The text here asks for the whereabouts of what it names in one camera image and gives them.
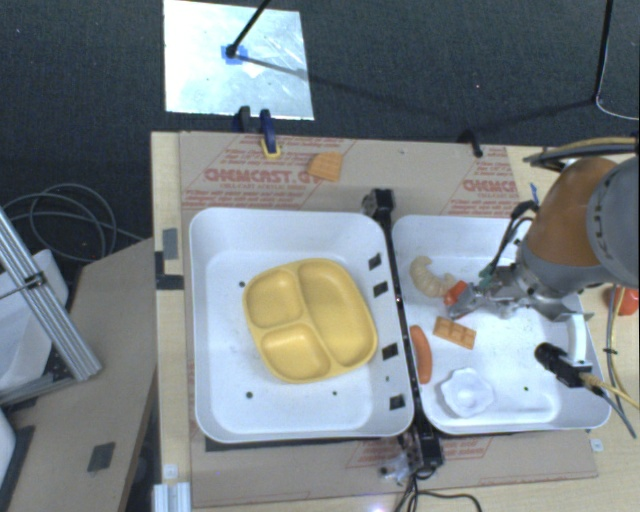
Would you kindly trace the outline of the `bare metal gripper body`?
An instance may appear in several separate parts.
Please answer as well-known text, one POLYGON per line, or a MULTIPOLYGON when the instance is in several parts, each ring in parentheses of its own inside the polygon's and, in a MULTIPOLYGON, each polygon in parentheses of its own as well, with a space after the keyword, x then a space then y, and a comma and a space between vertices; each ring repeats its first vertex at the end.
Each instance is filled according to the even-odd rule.
POLYGON ((594 316, 593 312, 583 311, 580 305, 569 306, 570 295, 562 295, 526 273, 494 272, 480 281, 480 292, 503 318, 521 308, 533 309, 551 322, 567 321, 571 315, 589 321, 594 316))

